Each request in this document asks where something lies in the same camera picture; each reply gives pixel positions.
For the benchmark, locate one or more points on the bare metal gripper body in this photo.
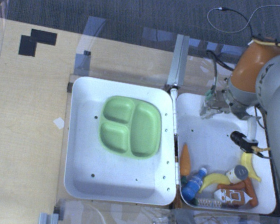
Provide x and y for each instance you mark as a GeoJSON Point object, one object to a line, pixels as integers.
{"type": "Point", "coordinates": [220, 100]}

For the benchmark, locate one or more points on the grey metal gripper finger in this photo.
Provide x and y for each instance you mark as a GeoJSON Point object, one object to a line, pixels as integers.
{"type": "Point", "coordinates": [204, 110]}
{"type": "Point", "coordinates": [214, 113]}

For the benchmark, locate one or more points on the white plastic tray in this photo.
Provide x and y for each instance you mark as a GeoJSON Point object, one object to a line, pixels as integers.
{"type": "Point", "coordinates": [120, 178]}
{"type": "Point", "coordinates": [211, 134]}

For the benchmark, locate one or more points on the orange carrot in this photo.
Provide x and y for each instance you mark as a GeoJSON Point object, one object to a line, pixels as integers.
{"type": "Point", "coordinates": [186, 160]}

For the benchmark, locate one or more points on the yellow banana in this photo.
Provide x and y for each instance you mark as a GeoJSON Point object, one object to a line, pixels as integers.
{"type": "Point", "coordinates": [214, 179]}
{"type": "Point", "coordinates": [247, 164]}

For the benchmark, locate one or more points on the white can with grey lid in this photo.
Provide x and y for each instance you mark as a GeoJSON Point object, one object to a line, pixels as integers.
{"type": "Point", "coordinates": [237, 174]}

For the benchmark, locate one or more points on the green divided plate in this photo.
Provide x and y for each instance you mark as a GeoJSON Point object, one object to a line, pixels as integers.
{"type": "Point", "coordinates": [142, 130]}

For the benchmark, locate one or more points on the blue bottle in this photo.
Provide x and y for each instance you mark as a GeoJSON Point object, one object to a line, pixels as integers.
{"type": "Point", "coordinates": [192, 184]}

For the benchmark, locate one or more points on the white and brown carton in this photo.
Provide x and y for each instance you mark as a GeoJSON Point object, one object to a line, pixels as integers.
{"type": "Point", "coordinates": [232, 196]}

